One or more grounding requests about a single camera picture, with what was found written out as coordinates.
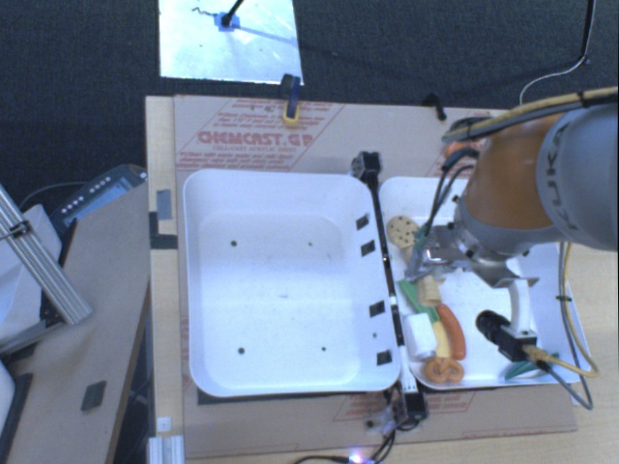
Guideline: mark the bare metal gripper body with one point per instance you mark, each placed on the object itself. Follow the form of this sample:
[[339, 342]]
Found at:
[[447, 245]]

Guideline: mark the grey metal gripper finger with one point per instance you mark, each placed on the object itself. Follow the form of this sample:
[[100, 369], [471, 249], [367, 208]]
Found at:
[[414, 265], [436, 269]]

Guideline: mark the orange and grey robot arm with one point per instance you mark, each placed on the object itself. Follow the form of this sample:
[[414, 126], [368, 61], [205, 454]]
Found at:
[[522, 177]]

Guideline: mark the tan ridged cone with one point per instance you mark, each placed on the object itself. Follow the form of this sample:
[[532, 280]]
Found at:
[[429, 293]]

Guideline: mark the thin black and white rod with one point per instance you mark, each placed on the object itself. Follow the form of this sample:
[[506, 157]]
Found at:
[[391, 283]]

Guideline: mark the green flat toy vegetable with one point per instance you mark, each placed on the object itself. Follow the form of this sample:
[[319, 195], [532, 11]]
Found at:
[[411, 295]]

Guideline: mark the tan round biscuit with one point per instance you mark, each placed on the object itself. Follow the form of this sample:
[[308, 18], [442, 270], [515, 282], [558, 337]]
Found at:
[[400, 230]]

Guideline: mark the white plastic tray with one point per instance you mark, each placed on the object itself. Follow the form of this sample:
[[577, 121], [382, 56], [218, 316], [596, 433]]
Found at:
[[483, 307], [280, 283]]

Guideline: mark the orange sausage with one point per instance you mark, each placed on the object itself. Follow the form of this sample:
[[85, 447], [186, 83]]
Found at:
[[454, 331]]

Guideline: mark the white cube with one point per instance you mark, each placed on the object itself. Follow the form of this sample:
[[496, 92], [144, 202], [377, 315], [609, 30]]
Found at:
[[420, 335]]

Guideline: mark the pale yellow banana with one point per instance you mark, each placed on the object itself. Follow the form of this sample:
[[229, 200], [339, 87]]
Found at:
[[441, 341]]

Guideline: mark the orange pretzel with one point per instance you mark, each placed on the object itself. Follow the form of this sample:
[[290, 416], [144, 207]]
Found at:
[[442, 371]]

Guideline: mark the brown cardboard board red print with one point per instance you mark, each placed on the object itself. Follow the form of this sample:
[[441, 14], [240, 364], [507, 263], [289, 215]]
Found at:
[[251, 138]]

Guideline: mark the black cylinder on white bracket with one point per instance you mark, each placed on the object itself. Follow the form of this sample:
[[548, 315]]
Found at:
[[503, 334]]

